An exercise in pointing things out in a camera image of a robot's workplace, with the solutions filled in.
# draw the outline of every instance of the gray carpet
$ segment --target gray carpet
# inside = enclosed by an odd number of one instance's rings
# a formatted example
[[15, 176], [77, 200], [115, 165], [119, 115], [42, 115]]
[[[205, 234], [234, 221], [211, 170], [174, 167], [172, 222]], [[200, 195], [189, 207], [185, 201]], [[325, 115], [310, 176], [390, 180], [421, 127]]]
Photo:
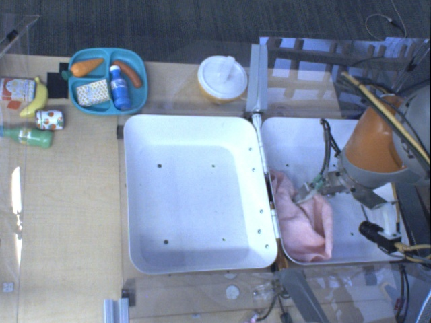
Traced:
[[[394, 2], [407, 37], [429, 38], [430, 0]], [[0, 13], [41, 16], [31, 32], [32, 54], [111, 46], [146, 61], [188, 62], [212, 47], [248, 49], [260, 36], [372, 40], [364, 22], [373, 13], [399, 22], [390, 0], [0, 0]], [[381, 37], [403, 35], [381, 18], [370, 27]]]

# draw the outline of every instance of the yellow banana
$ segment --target yellow banana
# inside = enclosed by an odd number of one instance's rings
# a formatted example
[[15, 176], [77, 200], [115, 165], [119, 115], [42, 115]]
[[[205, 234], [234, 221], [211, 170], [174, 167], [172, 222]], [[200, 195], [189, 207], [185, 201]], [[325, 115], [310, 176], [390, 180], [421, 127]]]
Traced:
[[20, 112], [20, 117], [34, 117], [36, 110], [43, 109], [48, 102], [48, 88], [40, 82], [39, 77], [34, 78], [36, 82], [36, 94], [34, 99]]

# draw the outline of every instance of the white lid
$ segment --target white lid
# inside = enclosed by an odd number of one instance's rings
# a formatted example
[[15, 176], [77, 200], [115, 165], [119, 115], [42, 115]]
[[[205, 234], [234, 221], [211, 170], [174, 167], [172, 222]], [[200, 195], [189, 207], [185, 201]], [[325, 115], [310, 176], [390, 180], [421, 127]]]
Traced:
[[112, 73], [112, 71], [120, 71], [120, 66], [118, 65], [112, 65], [111, 67], [109, 67], [109, 71]]
[[199, 66], [197, 78], [207, 93], [222, 100], [237, 98], [247, 87], [247, 74], [233, 57], [208, 57]]

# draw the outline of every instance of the blue divided plate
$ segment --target blue divided plate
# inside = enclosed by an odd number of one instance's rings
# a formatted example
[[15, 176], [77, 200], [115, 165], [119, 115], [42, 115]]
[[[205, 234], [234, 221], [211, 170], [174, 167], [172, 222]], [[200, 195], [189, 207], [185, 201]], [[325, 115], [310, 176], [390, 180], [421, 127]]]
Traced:
[[[74, 54], [69, 63], [69, 69], [75, 62], [80, 62], [88, 59], [103, 58], [104, 62], [89, 72], [85, 77], [70, 77], [69, 78], [69, 95], [75, 106], [83, 112], [95, 115], [124, 115], [134, 114], [139, 112], [147, 101], [148, 82], [147, 72], [141, 57], [133, 51], [118, 48], [91, 48], [83, 49]], [[108, 85], [110, 82], [109, 67], [115, 60], [120, 60], [130, 66], [142, 80], [142, 86], [137, 89], [133, 86], [130, 79], [126, 75], [121, 75], [127, 82], [129, 88], [129, 97], [131, 100], [131, 108], [128, 110], [119, 110], [115, 108], [114, 102], [111, 99], [107, 102], [99, 103], [93, 106], [80, 106], [77, 101], [76, 88], [85, 84], [106, 79]]]

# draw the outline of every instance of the white container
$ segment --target white container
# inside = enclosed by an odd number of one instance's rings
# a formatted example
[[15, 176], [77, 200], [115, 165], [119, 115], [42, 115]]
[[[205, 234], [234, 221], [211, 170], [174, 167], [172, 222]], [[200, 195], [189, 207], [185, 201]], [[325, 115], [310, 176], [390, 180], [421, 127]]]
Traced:
[[[356, 121], [329, 123], [343, 147]], [[137, 269], [162, 274], [273, 263], [278, 226], [251, 123], [232, 117], [137, 115], [127, 121], [124, 138], [129, 252]], [[262, 138], [269, 168], [285, 172], [297, 188], [319, 172], [324, 149], [319, 119], [270, 118], [263, 123]], [[378, 194], [393, 199], [390, 185]], [[351, 195], [337, 194], [329, 201], [333, 257], [321, 264], [392, 260], [359, 234], [365, 218]], [[367, 214], [381, 226], [395, 218], [383, 217], [381, 210]]]
[[145, 273], [264, 268], [277, 256], [261, 155], [242, 118], [131, 117], [129, 251]]

